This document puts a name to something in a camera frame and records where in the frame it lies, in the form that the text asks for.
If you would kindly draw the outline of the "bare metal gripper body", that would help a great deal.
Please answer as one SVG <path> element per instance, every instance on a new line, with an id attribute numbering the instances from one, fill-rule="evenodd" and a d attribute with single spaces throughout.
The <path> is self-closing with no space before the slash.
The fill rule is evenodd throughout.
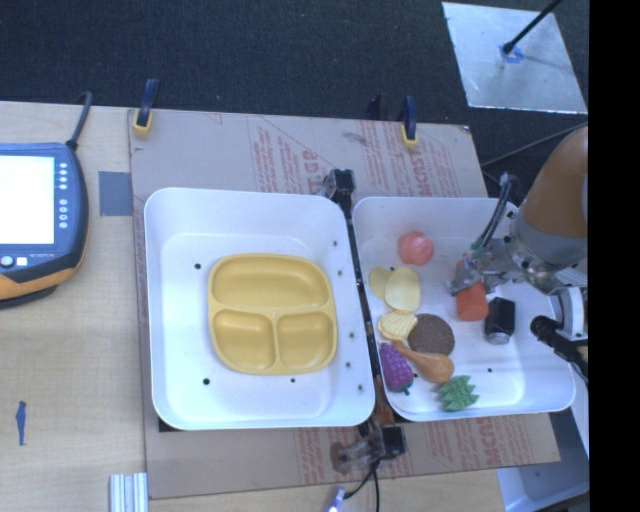
<path id="1" fill-rule="evenodd" d="M 546 263 L 511 235 L 492 238 L 472 250 L 472 262 L 481 273 L 503 273 L 505 284 L 526 283 L 545 295 L 568 286 L 558 273 L 561 268 Z"/>

